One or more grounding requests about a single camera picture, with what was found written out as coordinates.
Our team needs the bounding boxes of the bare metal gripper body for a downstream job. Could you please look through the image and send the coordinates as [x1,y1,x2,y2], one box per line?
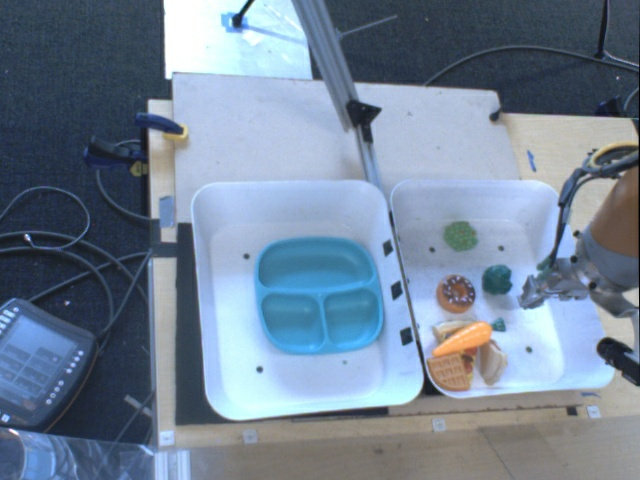
[539,257,640,318]

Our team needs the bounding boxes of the green broccoli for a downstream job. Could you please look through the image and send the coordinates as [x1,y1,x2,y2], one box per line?
[481,264,515,297]

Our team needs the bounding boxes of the white plastic tray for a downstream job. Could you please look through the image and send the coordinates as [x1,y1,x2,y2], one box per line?
[389,178,617,400]
[190,179,425,422]

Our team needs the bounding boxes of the pale bread sandwich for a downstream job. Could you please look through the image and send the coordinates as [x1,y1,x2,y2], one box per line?
[477,339,510,387]

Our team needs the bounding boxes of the orange carrot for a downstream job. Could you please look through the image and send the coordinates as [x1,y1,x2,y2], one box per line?
[431,317,507,359]

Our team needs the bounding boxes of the brown doughnut with sprinkles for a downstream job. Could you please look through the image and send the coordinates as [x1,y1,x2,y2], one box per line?
[435,274,477,315]

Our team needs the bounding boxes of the green grapes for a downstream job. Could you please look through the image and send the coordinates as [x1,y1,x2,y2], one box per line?
[443,220,479,254]

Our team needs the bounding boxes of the orange waffle biscuit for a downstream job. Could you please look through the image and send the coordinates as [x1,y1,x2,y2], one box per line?
[426,351,474,393]

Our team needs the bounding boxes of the pale wood board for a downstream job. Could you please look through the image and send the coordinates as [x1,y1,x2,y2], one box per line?
[147,98,640,450]

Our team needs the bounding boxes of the blue divided plate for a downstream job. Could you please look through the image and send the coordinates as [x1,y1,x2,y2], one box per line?
[253,236,385,355]

